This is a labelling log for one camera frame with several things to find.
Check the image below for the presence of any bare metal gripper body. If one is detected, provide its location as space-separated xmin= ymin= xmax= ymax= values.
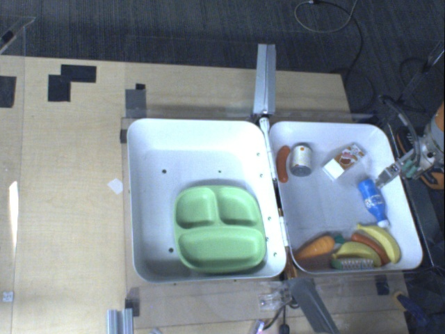
xmin=396 ymin=140 xmax=442 ymax=181

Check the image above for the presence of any blue bottle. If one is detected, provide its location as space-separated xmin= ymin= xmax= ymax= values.
xmin=357 ymin=177 xmax=391 ymax=229

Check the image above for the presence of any white and orange carton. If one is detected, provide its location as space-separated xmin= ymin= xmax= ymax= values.
xmin=321 ymin=143 xmax=366 ymax=181

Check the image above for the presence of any white plastic tray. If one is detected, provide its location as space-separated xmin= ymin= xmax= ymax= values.
xmin=268 ymin=120 xmax=424 ymax=276
xmin=126 ymin=118 xmax=288 ymax=285

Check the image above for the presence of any yellow banana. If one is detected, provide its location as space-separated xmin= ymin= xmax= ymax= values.
xmin=355 ymin=222 xmax=402 ymax=265
xmin=330 ymin=241 xmax=383 ymax=268

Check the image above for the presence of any red sausage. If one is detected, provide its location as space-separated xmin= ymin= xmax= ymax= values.
xmin=276 ymin=145 xmax=291 ymax=184
xmin=350 ymin=232 xmax=391 ymax=266

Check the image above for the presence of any silver can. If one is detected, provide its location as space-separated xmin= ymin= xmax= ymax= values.
xmin=289 ymin=143 xmax=313 ymax=177

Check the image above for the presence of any green and grey corn cob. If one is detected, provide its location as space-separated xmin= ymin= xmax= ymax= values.
xmin=330 ymin=257 xmax=376 ymax=271

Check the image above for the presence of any orange carrot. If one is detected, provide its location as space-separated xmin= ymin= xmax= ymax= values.
xmin=295 ymin=233 xmax=345 ymax=262

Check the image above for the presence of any green divided plate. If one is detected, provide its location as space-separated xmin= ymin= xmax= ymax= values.
xmin=173 ymin=184 xmax=268 ymax=276

